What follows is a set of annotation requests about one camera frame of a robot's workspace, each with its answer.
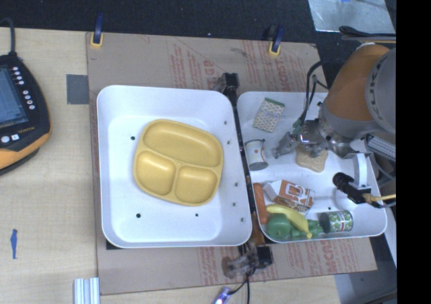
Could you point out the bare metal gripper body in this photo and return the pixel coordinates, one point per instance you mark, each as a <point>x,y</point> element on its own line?
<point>316,135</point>

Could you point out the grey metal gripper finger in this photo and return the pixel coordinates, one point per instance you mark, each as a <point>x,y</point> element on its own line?
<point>316,152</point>
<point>285,144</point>

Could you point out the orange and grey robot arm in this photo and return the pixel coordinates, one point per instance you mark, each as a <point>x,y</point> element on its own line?
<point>350,90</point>

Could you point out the tan bread slice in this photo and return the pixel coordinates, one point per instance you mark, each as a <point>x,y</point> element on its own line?
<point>311,162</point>

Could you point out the white plastic tray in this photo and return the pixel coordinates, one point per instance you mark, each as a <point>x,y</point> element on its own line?
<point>168,228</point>
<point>296,174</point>

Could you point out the orange patterned carton green top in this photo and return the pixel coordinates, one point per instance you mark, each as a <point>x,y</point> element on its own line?
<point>268,115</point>

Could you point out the orange and white carton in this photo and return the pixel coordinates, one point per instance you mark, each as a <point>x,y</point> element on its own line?
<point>293,196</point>

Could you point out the orange carrot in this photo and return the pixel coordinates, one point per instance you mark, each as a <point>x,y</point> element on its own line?
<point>260,201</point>

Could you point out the yellow banana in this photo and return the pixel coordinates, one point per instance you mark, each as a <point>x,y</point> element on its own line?
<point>293,216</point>

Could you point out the green and white can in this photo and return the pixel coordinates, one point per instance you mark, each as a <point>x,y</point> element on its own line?
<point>338,221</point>

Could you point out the green broccoli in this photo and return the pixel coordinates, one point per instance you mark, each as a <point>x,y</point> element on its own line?
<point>314,227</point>

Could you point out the green apple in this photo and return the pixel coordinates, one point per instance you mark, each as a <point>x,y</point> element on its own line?
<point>277,226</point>

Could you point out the yellow divided plate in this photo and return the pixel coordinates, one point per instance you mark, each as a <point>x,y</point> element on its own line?
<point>178,161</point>

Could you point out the brown cardboard board red print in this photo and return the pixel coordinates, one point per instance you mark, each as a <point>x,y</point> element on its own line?
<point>161,60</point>

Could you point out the black cylinder on white bracket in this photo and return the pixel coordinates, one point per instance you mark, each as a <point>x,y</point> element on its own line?
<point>350,188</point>

